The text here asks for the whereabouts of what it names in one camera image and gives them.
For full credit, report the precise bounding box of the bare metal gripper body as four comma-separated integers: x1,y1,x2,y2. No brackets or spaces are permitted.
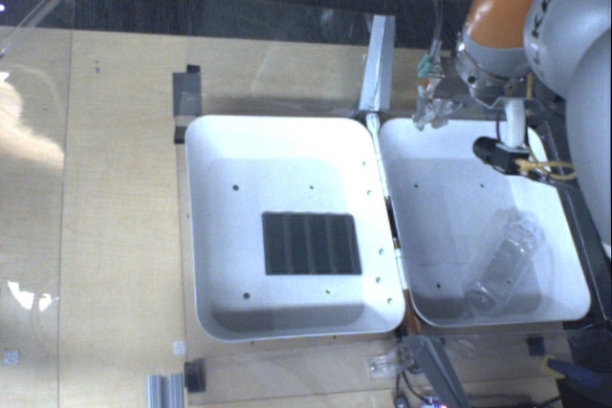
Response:
419,59,516,112

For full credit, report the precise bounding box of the black cylinder on white bracket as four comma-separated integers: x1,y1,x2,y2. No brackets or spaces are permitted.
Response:
471,97,532,175

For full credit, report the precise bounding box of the clear plastic bottle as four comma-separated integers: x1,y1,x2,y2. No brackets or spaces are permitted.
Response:
462,208,545,317

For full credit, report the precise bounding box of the thin black and white rod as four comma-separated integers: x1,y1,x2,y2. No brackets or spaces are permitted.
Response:
364,111,408,297

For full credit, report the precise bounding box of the white plastic tray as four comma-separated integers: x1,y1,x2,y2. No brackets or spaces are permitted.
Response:
378,117,593,330
184,114,407,344

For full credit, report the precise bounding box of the black ribbed rectangular pad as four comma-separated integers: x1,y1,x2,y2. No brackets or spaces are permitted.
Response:
261,211,362,277

